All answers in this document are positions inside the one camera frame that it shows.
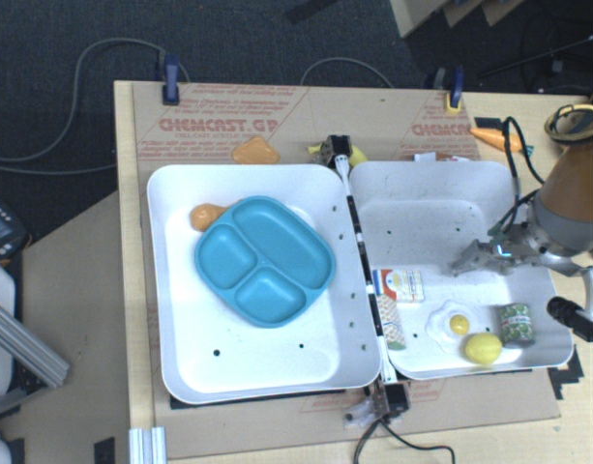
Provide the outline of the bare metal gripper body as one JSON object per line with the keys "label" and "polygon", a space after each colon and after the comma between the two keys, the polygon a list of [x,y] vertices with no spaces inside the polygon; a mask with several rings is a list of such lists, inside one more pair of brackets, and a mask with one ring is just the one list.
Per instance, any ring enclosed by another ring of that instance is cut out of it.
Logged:
{"label": "bare metal gripper body", "polygon": [[493,256],[513,256],[521,264],[543,266],[564,276],[578,276],[583,267],[573,261],[592,250],[592,239],[576,231],[548,232],[537,223],[513,224],[506,231],[489,231]]}

